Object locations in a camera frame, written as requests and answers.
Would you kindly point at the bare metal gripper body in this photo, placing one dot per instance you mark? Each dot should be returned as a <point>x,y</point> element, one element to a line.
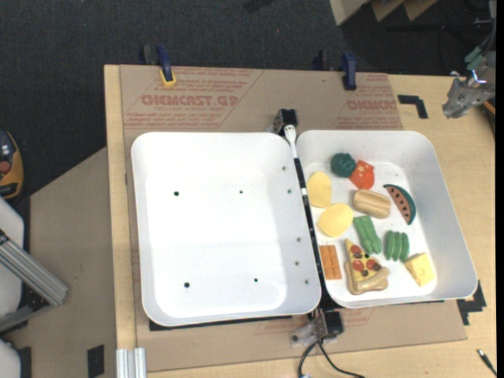
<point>486,87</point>

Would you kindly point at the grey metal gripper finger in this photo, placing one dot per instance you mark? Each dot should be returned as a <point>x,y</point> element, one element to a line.
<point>460,91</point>
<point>456,110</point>

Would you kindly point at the white plastic tray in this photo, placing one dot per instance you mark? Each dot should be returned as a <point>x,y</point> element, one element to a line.
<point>441,195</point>
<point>220,230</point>

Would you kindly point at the watermelon slice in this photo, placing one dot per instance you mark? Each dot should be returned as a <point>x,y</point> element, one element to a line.
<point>405,205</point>

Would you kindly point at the red toy with yellow spots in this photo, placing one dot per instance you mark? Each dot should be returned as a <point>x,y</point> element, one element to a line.
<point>362,176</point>

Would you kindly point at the dark green broccoli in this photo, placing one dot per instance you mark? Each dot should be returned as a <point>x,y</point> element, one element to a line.
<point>342,165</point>

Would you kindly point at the tan hot dog bun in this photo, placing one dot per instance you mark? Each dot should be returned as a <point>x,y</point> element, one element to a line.
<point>371,204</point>

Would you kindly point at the green pea pod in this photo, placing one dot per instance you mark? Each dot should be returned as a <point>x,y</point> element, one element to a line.
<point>396,245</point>

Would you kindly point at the green bean bundle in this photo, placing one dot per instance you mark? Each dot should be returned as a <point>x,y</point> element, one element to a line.
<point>367,234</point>

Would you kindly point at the yellow potato chip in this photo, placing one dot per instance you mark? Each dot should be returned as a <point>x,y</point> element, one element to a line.
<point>319,190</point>
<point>335,219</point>

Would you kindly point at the yellow cheese wedge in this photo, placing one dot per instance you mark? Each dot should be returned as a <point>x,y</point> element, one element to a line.
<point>421,269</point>

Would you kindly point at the thin black and white rod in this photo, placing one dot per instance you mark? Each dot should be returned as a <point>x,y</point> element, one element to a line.
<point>304,191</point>

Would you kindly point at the pizza slice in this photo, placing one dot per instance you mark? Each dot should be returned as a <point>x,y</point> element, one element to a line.
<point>364,272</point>

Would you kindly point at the orange cracker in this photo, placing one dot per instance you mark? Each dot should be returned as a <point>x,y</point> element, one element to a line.
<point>330,262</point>

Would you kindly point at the brown cardboard board red print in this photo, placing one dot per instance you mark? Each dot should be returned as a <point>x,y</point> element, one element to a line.
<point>244,93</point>

